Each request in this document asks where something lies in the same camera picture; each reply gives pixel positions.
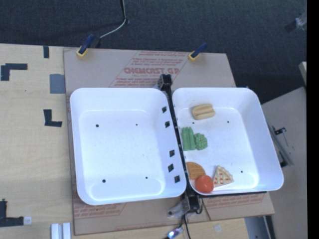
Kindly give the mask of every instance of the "light wood surface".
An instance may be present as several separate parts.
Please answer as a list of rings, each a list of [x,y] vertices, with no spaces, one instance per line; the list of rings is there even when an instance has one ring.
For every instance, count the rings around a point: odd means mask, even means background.
[[[63,48],[0,44],[0,65],[27,63],[0,81],[0,199],[7,216],[31,216],[32,224],[0,228],[0,239],[50,238],[52,223],[70,222],[72,192],[65,94],[50,94],[49,75],[64,74]],[[44,126],[44,109],[62,127]],[[247,239],[244,219],[189,224],[192,239]],[[174,227],[110,232],[72,238],[164,238]],[[184,233],[180,238],[187,238]]]
[[[285,128],[285,136],[279,134],[277,139],[293,162],[283,167],[282,188],[270,192],[276,210],[272,215],[275,236],[279,239],[308,238],[306,90],[300,87],[262,107],[273,127]]]

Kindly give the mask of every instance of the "toy tomato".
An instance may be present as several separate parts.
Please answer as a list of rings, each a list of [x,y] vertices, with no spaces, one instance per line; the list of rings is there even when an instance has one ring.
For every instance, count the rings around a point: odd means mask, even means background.
[[[213,179],[208,175],[202,175],[195,181],[195,189],[199,192],[210,193],[213,188]]]

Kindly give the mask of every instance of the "cardboard sheet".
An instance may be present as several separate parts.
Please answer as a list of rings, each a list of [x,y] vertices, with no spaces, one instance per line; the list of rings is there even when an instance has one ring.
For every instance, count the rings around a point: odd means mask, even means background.
[[[179,224],[167,210],[180,198],[89,206],[76,191],[70,96],[78,88],[153,87],[161,74],[171,74],[172,90],[181,87],[235,87],[225,54],[201,53],[195,61],[186,52],[89,49],[84,58],[77,48],[64,49],[75,234],[92,234]],[[268,193],[204,199],[200,215],[190,223],[274,213]]]
[[[277,140],[293,164],[283,167],[284,185],[270,192],[276,213],[272,215],[276,238],[308,238],[307,91],[304,87],[262,105],[265,117],[276,130]]]

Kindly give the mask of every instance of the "blue clamp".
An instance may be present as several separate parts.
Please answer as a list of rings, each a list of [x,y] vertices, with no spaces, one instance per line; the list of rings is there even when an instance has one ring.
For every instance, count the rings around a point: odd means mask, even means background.
[[[96,37],[93,34],[90,34],[86,38],[82,46],[76,51],[76,55],[78,55],[78,57],[80,58],[84,57],[88,51],[88,48],[96,48],[97,46],[99,46],[99,43],[100,43],[100,38]]]
[[[207,43],[203,43],[202,45],[200,45],[196,50],[192,51],[191,53],[189,53],[188,58],[191,61],[194,61],[200,52],[202,52],[204,49],[206,49],[207,47]]]

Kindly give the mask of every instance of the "wooden table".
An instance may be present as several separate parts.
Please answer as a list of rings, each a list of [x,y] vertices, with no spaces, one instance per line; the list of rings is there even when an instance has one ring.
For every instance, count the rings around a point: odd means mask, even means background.
[[[52,223],[73,224],[70,159],[65,94],[51,94],[50,74],[64,74],[63,47],[0,44],[0,65],[27,63],[0,81],[0,198],[7,217],[31,216],[32,224],[0,228],[0,238],[50,238]],[[62,127],[45,126],[43,110]],[[192,239],[247,239],[244,219],[189,224]],[[166,237],[174,227],[101,233],[72,238]],[[183,233],[180,238],[187,238]]]

